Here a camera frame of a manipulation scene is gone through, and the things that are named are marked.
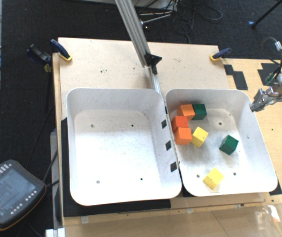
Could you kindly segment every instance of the tripod leg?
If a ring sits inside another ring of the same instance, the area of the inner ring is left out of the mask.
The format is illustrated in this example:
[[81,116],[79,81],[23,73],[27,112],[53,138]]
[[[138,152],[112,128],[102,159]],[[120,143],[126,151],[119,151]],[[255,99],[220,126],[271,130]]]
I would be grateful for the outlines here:
[[262,21],[270,12],[272,12],[279,4],[282,3],[282,0],[279,0],[271,9],[269,9],[264,15],[262,15],[256,22],[249,22],[252,28],[255,28],[257,24]]

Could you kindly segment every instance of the cube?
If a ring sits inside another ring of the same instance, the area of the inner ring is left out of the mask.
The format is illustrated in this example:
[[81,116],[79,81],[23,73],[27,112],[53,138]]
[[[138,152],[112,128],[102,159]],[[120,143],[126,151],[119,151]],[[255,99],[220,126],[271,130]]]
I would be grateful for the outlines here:
[[196,147],[201,147],[204,143],[205,139],[208,136],[208,132],[204,131],[201,127],[197,127],[194,133],[192,134],[191,143],[194,144]]
[[189,127],[188,119],[185,116],[175,116],[171,121],[171,128],[172,132],[175,133],[175,131],[179,127]]
[[191,142],[191,129],[189,127],[179,127],[175,132],[175,143],[177,145],[188,145]]
[[179,106],[177,109],[177,115],[185,116],[188,120],[192,120],[196,113],[194,108],[192,107],[192,104],[188,104]]
[[224,153],[231,155],[236,147],[238,146],[239,141],[232,136],[228,135],[226,136],[220,145],[220,150],[223,151]]
[[222,175],[222,173],[216,168],[213,168],[203,179],[203,182],[207,184],[210,189],[213,190],[216,186],[219,185],[223,178],[224,175]]
[[195,111],[195,116],[192,120],[202,120],[206,116],[206,108],[204,104],[193,104],[192,105]]

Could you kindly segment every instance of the screen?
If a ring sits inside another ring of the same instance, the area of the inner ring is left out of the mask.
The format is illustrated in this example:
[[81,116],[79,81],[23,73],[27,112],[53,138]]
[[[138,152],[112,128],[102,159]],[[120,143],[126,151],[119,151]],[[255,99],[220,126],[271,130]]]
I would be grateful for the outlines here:
[[13,168],[0,176],[0,216],[10,213],[12,206],[34,189],[35,186]]

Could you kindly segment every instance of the blue clamp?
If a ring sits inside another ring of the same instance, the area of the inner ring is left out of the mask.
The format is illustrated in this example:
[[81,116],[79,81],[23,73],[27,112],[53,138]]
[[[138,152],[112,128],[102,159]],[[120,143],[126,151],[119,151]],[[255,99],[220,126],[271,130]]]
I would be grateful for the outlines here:
[[223,58],[225,55],[230,54],[231,52],[232,52],[232,49],[230,47],[225,48],[225,49],[221,50],[220,52],[218,52],[214,55],[210,55],[210,60],[213,61],[213,62],[218,61],[221,58]]
[[72,59],[72,56],[65,50],[65,48],[56,40],[51,39],[50,46],[52,46],[55,50],[57,50],[60,53],[60,57],[64,59],[67,62],[70,62]]
[[42,53],[32,44],[27,50],[27,55],[32,62],[43,65],[46,72],[52,71],[52,57],[48,53]]

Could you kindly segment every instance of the metal pole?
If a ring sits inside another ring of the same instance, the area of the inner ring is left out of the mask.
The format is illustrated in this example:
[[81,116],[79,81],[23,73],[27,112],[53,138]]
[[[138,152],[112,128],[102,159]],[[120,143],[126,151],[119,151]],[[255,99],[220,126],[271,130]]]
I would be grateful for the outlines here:
[[[151,54],[151,51],[147,44],[141,22],[136,14],[132,0],[115,1],[142,66],[148,66],[145,55]],[[157,75],[153,74],[151,66],[149,66],[149,73],[151,77],[152,88],[161,94],[159,78]]]

